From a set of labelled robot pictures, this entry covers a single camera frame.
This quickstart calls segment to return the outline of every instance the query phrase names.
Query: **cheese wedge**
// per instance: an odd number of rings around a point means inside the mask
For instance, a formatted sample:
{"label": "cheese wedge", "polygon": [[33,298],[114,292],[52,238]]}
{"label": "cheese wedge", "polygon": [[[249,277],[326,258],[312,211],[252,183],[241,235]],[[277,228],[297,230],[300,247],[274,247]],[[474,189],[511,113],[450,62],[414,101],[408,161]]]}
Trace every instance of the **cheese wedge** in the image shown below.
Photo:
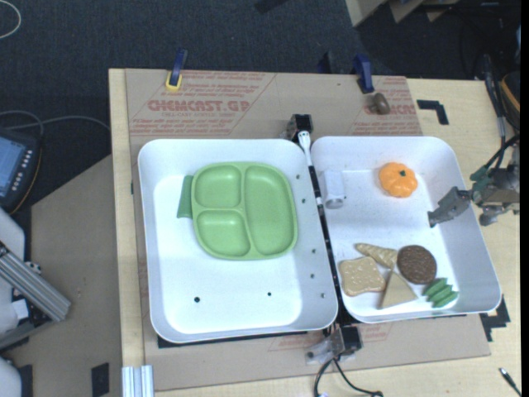
{"label": "cheese wedge", "polygon": [[371,257],[342,261],[338,270],[342,289],[350,297],[370,291],[383,291],[386,286],[385,279]]}
{"label": "cheese wedge", "polygon": [[381,309],[390,308],[418,299],[409,283],[397,272],[393,271],[388,279],[386,291],[382,298]]}
{"label": "cheese wedge", "polygon": [[395,263],[397,263],[398,251],[392,248],[385,248],[374,246],[373,244],[359,242],[355,244],[355,249],[364,256],[373,257],[380,265],[389,269],[393,269]]}

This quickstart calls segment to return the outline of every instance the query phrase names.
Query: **green plate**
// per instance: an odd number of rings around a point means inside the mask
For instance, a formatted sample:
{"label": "green plate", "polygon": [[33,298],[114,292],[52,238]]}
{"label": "green plate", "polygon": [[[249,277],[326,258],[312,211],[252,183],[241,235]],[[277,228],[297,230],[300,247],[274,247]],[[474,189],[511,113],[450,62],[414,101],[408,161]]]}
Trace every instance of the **green plate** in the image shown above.
{"label": "green plate", "polygon": [[261,163],[219,163],[200,169],[191,183],[193,227],[212,256],[269,259],[298,239],[292,190],[285,175]]}

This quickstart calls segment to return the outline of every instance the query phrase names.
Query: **chocolate cookie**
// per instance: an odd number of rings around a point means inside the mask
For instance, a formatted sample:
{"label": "chocolate cookie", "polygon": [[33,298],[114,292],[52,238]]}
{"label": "chocolate cookie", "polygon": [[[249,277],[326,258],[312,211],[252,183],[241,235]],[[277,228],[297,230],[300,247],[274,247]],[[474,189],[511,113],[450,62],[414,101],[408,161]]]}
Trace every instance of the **chocolate cookie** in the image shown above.
{"label": "chocolate cookie", "polygon": [[405,246],[398,251],[397,267],[413,284],[429,284],[436,278],[437,262],[423,246]]}

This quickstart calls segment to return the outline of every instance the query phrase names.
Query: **orange pumpkin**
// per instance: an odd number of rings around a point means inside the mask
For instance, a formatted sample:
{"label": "orange pumpkin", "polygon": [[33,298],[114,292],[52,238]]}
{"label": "orange pumpkin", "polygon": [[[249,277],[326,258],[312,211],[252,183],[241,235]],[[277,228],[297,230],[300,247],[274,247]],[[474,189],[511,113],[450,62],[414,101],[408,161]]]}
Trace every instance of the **orange pumpkin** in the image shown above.
{"label": "orange pumpkin", "polygon": [[417,189],[415,172],[406,165],[390,162],[379,171],[382,188],[394,197],[409,197]]}

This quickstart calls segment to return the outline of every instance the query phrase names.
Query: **white tray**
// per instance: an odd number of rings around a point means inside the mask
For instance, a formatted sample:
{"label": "white tray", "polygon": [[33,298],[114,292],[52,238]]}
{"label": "white tray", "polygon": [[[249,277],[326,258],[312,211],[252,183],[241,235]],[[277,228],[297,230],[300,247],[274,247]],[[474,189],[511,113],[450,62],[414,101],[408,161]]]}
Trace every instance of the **white tray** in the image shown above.
{"label": "white tray", "polygon": [[[459,298],[433,309],[426,298],[378,309],[382,293],[349,297],[348,312],[365,323],[425,318],[494,310],[501,299],[498,278],[472,209],[430,227],[428,211],[453,187],[465,189],[454,151],[434,137],[323,137],[312,146],[317,173],[338,170],[346,189],[344,205],[327,209],[326,220],[336,266],[361,254],[357,242],[399,249],[410,244],[427,248],[436,258],[437,277],[448,278]],[[409,198],[388,196],[380,187],[378,170],[390,161],[413,169],[418,188]],[[380,267],[388,278],[389,271]],[[424,285],[413,285],[421,295]]]}
{"label": "white tray", "polygon": [[[293,191],[298,240],[267,261],[227,261],[198,244],[176,218],[183,177],[216,162],[262,162]],[[285,140],[154,140],[138,156],[150,317],[170,342],[186,343],[326,328],[338,304],[302,150]]]}

